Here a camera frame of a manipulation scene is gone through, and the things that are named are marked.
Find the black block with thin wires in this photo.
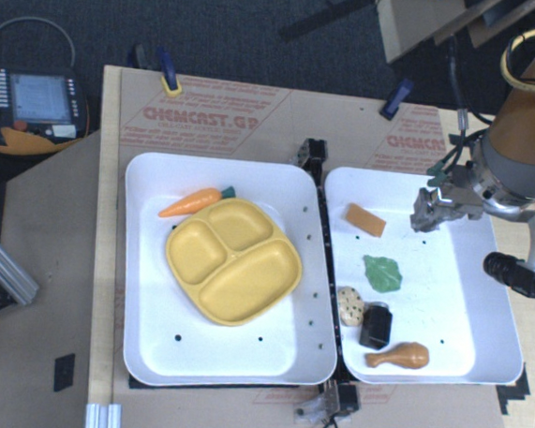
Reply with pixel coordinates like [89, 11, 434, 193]
[317, 379, 364, 420]
[293, 136, 329, 173]

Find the white plastic tray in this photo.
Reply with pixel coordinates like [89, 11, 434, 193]
[105, 148, 356, 404]
[305, 163, 535, 399]

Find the thin black and white rod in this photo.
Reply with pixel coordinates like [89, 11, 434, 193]
[295, 167, 364, 384]

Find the green lettuce leaf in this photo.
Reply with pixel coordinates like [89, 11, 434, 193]
[359, 253, 406, 297]

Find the brown chicken drumstick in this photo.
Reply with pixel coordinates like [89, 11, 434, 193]
[364, 336, 432, 375]

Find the black cylinder on white bracket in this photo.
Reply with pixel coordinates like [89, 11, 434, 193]
[479, 205, 535, 300]

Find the brown cardboard board, red print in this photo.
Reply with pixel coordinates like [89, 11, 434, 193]
[87, 67, 535, 428]

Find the small black bottle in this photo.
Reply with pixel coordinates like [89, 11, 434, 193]
[357, 300, 395, 352]

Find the orange carrot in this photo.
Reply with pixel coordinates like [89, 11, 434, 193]
[157, 178, 238, 226]

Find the beige chocolate chip biscuit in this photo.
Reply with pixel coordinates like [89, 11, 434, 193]
[333, 285, 367, 329]

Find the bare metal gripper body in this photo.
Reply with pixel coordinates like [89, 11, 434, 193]
[432, 161, 535, 229]

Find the yellow divided plate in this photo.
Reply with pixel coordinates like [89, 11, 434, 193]
[157, 191, 310, 333]

